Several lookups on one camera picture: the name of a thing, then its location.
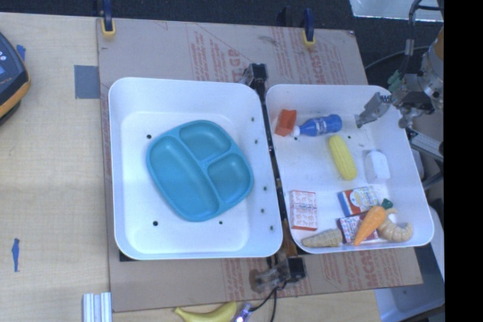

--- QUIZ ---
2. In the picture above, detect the white plastic tray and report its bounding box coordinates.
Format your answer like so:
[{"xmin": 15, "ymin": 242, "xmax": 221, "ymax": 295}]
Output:
[
  {"xmin": 108, "ymin": 77, "xmax": 285, "ymax": 262},
  {"xmin": 265, "ymin": 83, "xmax": 435, "ymax": 255}
]

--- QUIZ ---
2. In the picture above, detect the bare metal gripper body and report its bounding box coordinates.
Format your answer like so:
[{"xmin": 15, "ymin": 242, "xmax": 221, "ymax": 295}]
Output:
[{"xmin": 390, "ymin": 75, "xmax": 445, "ymax": 117}]

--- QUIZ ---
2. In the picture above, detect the orange and white carton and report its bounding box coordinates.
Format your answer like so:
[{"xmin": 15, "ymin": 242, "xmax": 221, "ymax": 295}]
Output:
[{"xmin": 288, "ymin": 189, "xmax": 319, "ymax": 232}]

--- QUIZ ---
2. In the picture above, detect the yellow corn cob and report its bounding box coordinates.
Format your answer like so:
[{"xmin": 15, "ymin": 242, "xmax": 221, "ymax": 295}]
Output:
[{"xmin": 327, "ymin": 134, "xmax": 358, "ymax": 182}]

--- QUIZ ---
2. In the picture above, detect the thin black rod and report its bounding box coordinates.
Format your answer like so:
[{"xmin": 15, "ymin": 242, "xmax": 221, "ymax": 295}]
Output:
[{"xmin": 254, "ymin": 83, "xmax": 294, "ymax": 256}]

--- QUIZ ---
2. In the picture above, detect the blue bottle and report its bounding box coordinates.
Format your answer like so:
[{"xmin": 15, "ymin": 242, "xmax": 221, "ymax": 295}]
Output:
[{"xmin": 292, "ymin": 113, "xmax": 343, "ymax": 139}]

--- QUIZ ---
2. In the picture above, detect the black block with thin wires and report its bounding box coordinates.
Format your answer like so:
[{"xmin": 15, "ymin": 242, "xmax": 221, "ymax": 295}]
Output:
[
  {"xmin": 249, "ymin": 256, "xmax": 307, "ymax": 292},
  {"xmin": 239, "ymin": 63, "xmax": 269, "ymax": 88}
]

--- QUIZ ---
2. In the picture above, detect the beige croissant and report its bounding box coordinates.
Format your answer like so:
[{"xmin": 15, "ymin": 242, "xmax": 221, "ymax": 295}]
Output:
[{"xmin": 377, "ymin": 207, "xmax": 414, "ymax": 244}]

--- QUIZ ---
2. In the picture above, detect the beige ice cream cone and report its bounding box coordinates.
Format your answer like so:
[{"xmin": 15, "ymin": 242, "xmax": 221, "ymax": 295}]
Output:
[{"xmin": 300, "ymin": 228, "xmax": 344, "ymax": 249}]

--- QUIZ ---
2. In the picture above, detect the blue red yellow carton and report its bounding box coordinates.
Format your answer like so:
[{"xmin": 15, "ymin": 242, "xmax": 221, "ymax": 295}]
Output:
[{"xmin": 336, "ymin": 185, "xmax": 380, "ymax": 218}]

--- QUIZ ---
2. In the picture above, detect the orange carrot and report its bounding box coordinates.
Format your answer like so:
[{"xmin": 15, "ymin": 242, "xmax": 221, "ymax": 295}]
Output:
[{"xmin": 352, "ymin": 198, "xmax": 395, "ymax": 247}]

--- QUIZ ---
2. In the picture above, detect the brown cardboard board red print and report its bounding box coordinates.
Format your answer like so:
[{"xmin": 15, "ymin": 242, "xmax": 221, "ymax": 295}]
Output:
[{"xmin": 96, "ymin": 17, "xmax": 424, "ymax": 313}]

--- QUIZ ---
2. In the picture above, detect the blue divided plate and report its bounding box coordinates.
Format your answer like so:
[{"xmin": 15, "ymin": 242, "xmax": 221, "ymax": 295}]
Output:
[{"xmin": 145, "ymin": 119, "xmax": 255, "ymax": 223}]

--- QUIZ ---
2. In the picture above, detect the yellow banana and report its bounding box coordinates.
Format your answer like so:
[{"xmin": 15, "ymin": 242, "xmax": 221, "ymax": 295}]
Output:
[{"xmin": 174, "ymin": 300, "xmax": 238, "ymax": 322}]

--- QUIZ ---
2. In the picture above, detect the red and white packet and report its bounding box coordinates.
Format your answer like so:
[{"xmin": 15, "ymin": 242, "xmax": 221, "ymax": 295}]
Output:
[{"xmin": 336, "ymin": 213, "xmax": 380, "ymax": 247}]

